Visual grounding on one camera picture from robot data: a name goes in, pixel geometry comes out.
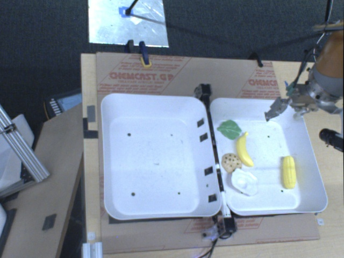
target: cookie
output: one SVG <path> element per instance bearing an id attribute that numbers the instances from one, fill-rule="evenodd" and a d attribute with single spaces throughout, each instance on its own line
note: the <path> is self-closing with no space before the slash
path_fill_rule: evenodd
<path id="1" fill-rule="evenodd" d="M 221 165 L 228 173 L 232 173 L 237 168 L 242 167 L 240 159 L 233 153 L 224 154 Z"/>

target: toy banana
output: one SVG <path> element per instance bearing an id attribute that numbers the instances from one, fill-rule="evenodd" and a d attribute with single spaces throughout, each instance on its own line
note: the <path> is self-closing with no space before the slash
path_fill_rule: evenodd
<path id="1" fill-rule="evenodd" d="M 241 162 L 246 166 L 253 166 L 253 161 L 251 157 L 249 156 L 247 150 L 246 150 L 246 136 L 248 135 L 247 132 L 245 132 L 238 140 L 236 141 L 236 151 L 238 152 L 238 156 L 241 160 Z"/>
<path id="2" fill-rule="evenodd" d="M 292 156 L 283 159 L 283 183 L 285 188 L 292 189 L 296 184 L 295 161 Z"/>

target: yellow corn cob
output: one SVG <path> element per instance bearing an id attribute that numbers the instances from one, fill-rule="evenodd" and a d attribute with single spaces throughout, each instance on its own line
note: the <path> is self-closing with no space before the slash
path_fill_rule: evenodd
<path id="1" fill-rule="evenodd" d="M 283 182 L 287 189 L 292 189 L 296 184 L 295 162 L 292 156 L 283 159 Z"/>

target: toy lettuce leaf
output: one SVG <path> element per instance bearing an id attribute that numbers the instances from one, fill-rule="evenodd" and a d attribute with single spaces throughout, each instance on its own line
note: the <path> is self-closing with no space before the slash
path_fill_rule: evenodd
<path id="1" fill-rule="evenodd" d="M 230 140 L 236 139 L 241 133 L 240 127 L 232 120 L 224 121 L 217 130 Z"/>

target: empty white tray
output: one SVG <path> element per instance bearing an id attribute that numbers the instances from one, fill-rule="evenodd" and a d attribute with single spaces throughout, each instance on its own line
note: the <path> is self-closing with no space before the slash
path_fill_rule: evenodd
<path id="1" fill-rule="evenodd" d="M 221 207 L 204 105 L 111 94 L 101 104 L 104 202 L 116 219 L 206 217 Z"/>
<path id="2" fill-rule="evenodd" d="M 226 201 L 230 209 L 243 216 L 320 212 L 327 205 L 327 196 L 309 135 L 303 119 L 293 118 L 287 110 L 266 122 L 264 112 L 273 101 L 263 99 L 218 98 L 211 103 L 211 114 L 219 160 L 226 153 L 237 153 L 236 140 L 224 137 L 217 127 L 233 120 L 249 133 L 247 150 L 254 167 L 243 166 L 258 179 L 258 193 L 242 194 L 231 184 L 231 174 L 222 169 Z M 282 180 L 282 158 L 293 156 L 297 183 L 285 189 Z"/>

